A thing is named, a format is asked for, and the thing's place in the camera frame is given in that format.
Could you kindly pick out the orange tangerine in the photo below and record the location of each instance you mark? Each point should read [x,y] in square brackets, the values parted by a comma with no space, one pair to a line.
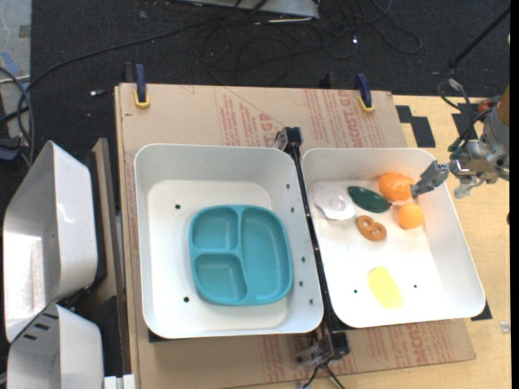
[393,186]

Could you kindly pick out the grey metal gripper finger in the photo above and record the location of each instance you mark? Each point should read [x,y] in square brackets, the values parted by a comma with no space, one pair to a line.
[430,178]
[466,185]

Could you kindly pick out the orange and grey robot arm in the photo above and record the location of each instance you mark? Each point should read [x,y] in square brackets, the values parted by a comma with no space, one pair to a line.
[504,109]

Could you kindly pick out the white plastic tray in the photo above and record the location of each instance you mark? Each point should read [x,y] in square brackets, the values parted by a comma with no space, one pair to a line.
[162,164]
[425,266]

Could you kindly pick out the thin black rod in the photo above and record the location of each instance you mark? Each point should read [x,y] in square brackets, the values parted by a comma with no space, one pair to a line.
[305,193]

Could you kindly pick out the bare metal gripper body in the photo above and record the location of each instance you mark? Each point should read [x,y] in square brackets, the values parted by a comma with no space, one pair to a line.
[486,158]

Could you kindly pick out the dark green leaf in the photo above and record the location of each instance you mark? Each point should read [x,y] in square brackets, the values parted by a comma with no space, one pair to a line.
[369,200]

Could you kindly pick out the orange ball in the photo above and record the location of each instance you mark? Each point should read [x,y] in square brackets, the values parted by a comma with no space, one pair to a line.
[410,216]

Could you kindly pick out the blue divided plate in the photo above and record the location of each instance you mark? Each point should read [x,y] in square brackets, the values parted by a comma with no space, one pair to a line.
[259,249]

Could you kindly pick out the pale yellow oval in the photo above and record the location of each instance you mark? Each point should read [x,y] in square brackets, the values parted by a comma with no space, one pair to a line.
[385,288]

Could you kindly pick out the brown pretzel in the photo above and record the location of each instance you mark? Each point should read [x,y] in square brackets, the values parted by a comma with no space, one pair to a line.
[379,233]

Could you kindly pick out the brown cardboard board, red print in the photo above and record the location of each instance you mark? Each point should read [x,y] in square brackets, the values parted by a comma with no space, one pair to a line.
[227,112]

